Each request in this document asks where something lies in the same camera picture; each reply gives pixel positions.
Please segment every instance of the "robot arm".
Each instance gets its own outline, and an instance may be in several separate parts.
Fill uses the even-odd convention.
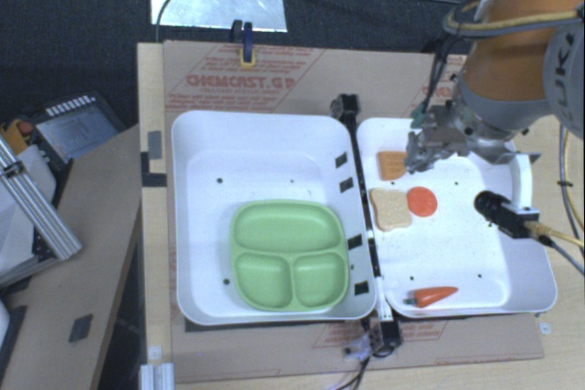
[[[455,13],[443,27],[457,37]],[[470,151],[507,163],[514,157],[507,143],[550,113],[583,138],[583,0],[489,0],[482,20],[462,35],[477,40],[453,99],[423,109],[421,132],[409,135],[405,165],[412,173]]]

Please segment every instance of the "yellow cable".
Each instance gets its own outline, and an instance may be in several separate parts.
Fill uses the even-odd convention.
[[[548,227],[539,223],[537,221],[526,221],[524,226],[528,228],[528,230],[532,233],[533,236],[549,236],[549,237],[556,237],[558,239],[566,240],[580,248],[585,248],[585,244],[583,244],[582,240],[576,239],[575,237],[567,236],[566,234],[559,233],[555,231],[552,227]]]
[[[466,5],[464,9],[469,9],[473,3]],[[579,18],[577,10],[568,10],[566,12],[555,12],[550,14],[538,14],[531,16],[520,16],[519,18],[510,18],[508,20],[494,21],[489,23],[459,23],[453,19],[455,10],[453,9],[447,15],[446,24],[451,28],[457,28],[461,32],[465,31],[491,31],[494,29],[508,28],[513,26],[531,25],[540,22],[553,22],[559,20],[570,20]]]
[[[567,162],[567,160],[569,159],[569,131],[567,131],[567,130],[565,130],[564,139],[565,139],[564,172],[565,172],[565,179],[567,179],[568,174],[569,174],[569,163]],[[581,219],[581,217],[579,216],[579,213],[577,212],[577,207],[575,206],[575,203],[573,201],[573,195],[571,194],[570,187],[567,187],[566,192],[567,192],[567,200],[569,201],[570,211],[573,214],[573,217],[577,221],[577,224],[580,226],[581,231],[582,231],[583,230],[583,220]]]

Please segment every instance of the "cardboard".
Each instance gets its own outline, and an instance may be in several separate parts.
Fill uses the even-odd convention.
[[[134,127],[73,164],[58,212],[83,248],[6,298],[27,311],[2,388],[97,388],[138,238],[138,144]]]
[[[256,50],[256,68],[242,69],[236,45],[167,42],[164,49],[139,46],[141,100],[148,100],[148,105],[141,102],[141,122],[148,122],[142,128],[142,148],[147,148],[149,132],[162,133],[165,150],[151,163],[159,170],[167,166],[166,187],[144,191],[148,201],[154,191],[158,200],[165,193],[168,201],[161,210],[144,201],[145,244],[152,242],[159,249],[155,254],[146,248],[146,256],[153,256],[153,269],[145,266],[147,310],[152,311],[151,318],[147,314],[149,363],[173,362],[176,382],[185,383],[180,385],[182,389],[191,388],[186,383],[193,382],[352,371],[356,362],[344,360],[343,347],[363,331],[352,321],[246,328],[206,328],[186,322],[176,305],[173,177],[170,143],[165,138],[174,118],[191,109],[327,114],[339,93],[359,94],[359,120],[406,117],[424,96],[432,62],[425,54],[262,46]],[[449,77],[463,60],[450,57],[434,102],[451,97]],[[161,216],[168,216],[165,234],[160,232]],[[157,232],[149,229],[150,222],[159,226]],[[165,247],[166,258],[160,250]],[[169,279],[168,290],[149,285],[155,281],[160,288],[163,278]],[[154,315],[170,320],[152,319]],[[372,362],[372,368],[543,357],[534,316],[528,314],[410,321],[402,330],[404,344],[391,358]]]

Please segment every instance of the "green plate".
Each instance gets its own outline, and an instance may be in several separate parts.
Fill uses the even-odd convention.
[[[229,233],[239,295],[264,311],[329,309],[346,295],[346,237],[326,206],[297,200],[241,207]]]

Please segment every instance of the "binder clip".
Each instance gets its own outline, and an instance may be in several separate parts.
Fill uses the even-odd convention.
[[[251,69],[256,65],[256,51],[252,43],[252,23],[246,22],[242,26],[241,20],[236,20],[231,25],[229,40],[232,43],[241,41],[239,50],[239,65],[243,69]]]

